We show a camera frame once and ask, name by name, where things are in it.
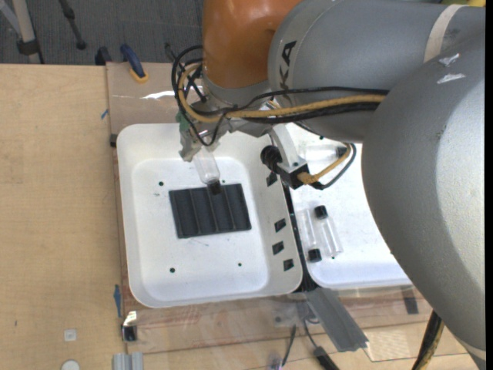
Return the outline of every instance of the white tray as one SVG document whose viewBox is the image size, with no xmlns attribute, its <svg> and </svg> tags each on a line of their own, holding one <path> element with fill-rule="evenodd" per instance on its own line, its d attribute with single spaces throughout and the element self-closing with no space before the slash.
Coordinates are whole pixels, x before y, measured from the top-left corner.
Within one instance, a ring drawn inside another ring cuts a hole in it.
<svg viewBox="0 0 493 370">
<path fill-rule="evenodd" d="M 307 147 L 320 147 L 320 151 L 311 153 L 314 159 L 306 155 L 313 173 L 333 162 L 324 160 L 324 145 L 342 145 L 328 139 L 321 140 L 291 123 L 287 128 L 301 156 L 305 156 Z M 338 290 L 409 285 L 411 281 L 385 244 L 371 215 L 361 176 L 361 152 L 362 147 L 357 145 L 353 165 L 332 187 L 326 190 L 301 187 L 291 191 L 298 221 L 302 220 L 306 209 L 313 210 L 320 205 L 327 208 L 332 228 L 343 248 L 343 252 L 334 259 L 323 256 L 322 261 L 307 262 L 308 272 L 321 287 Z M 324 177 L 322 182 L 327 182 L 331 176 L 333 174 Z M 307 237 L 302 226 L 300 236 L 307 255 Z"/>
<path fill-rule="evenodd" d="M 148 307 L 233 300 L 295 290 L 302 270 L 280 181 L 267 186 L 267 136 L 228 134 L 214 151 L 225 184 L 241 183 L 252 229 L 179 239 L 170 190 L 203 187 L 178 154 L 178 124 L 142 124 L 118 135 L 119 183 L 130 289 Z M 274 224 L 284 219 L 276 233 Z M 273 253 L 273 245 L 283 250 Z M 285 262 L 293 267 L 284 270 Z"/>
</svg>

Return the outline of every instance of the gray carpet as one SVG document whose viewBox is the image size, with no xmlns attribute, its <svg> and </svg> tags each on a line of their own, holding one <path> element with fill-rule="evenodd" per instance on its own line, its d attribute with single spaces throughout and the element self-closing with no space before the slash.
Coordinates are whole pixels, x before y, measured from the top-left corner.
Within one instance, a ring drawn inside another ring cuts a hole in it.
<svg viewBox="0 0 493 370">
<path fill-rule="evenodd" d="M 5 0 L 12 7 L 10 0 Z M 175 52 L 201 43 L 203 0 L 68 0 L 75 23 L 87 43 L 75 47 L 75 37 L 58 0 L 26 0 L 48 64 L 93 65 L 94 55 L 106 46 L 121 61 L 126 43 L 143 62 L 168 62 L 164 44 Z M 0 62 L 27 63 L 16 46 L 17 35 L 0 13 Z"/>
</svg>

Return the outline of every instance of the blue clamp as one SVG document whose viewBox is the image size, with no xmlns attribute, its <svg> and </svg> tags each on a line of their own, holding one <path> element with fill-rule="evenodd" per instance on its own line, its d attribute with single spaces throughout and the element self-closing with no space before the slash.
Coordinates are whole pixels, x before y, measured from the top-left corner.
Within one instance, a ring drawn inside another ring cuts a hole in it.
<svg viewBox="0 0 493 370">
<path fill-rule="evenodd" d="M 139 83 L 144 83 L 149 79 L 148 74 L 144 71 L 142 63 L 140 62 L 137 54 L 127 45 L 122 44 L 120 46 L 120 52 L 123 54 L 125 60 L 130 63 L 130 75 Z"/>
</svg>

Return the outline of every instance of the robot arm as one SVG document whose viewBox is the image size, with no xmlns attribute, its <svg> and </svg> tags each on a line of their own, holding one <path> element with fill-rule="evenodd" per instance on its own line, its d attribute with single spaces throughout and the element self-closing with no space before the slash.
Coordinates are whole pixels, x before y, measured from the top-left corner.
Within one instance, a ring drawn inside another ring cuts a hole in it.
<svg viewBox="0 0 493 370">
<path fill-rule="evenodd" d="M 199 119 L 189 116 L 194 130 L 183 126 L 183 159 L 198 152 L 201 136 L 262 136 L 290 119 L 333 140 L 362 142 L 365 190 L 382 236 L 485 365 L 485 10 L 397 0 L 206 0 L 203 42 L 208 96 L 188 106 Z M 278 111 L 293 112 L 253 114 L 270 96 Z M 291 167 L 281 170 L 289 176 Z"/>
</svg>

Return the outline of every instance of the white sticker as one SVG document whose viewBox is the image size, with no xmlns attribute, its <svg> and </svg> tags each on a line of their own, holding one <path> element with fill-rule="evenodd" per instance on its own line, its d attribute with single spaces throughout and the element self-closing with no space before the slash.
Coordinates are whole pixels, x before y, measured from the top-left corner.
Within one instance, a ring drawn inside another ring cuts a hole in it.
<svg viewBox="0 0 493 370">
<path fill-rule="evenodd" d="M 465 78 L 464 74 L 447 74 L 443 78 L 437 81 L 437 84 L 446 83 L 450 81 L 455 81 L 456 79 Z"/>
<path fill-rule="evenodd" d="M 455 55 L 453 56 L 450 56 L 448 58 L 442 58 L 440 60 L 438 60 L 443 66 L 445 67 L 449 67 L 449 65 L 451 65 L 452 63 L 454 63 L 457 59 L 459 59 L 461 55 L 459 53 L 456 53 Z"/>
<path fill-rule="evenodd" d="M 80 370 L 79 363 L 70 359 L 67 362 L 64 362 L 60 370 Z"/>
<path fill-rule="evenodd" d="M 63 332 L 63 337 L 65 341 L 75 341 L 77 340 L 77 330 L 76 329 L 66 329 Z"/>
</svg>

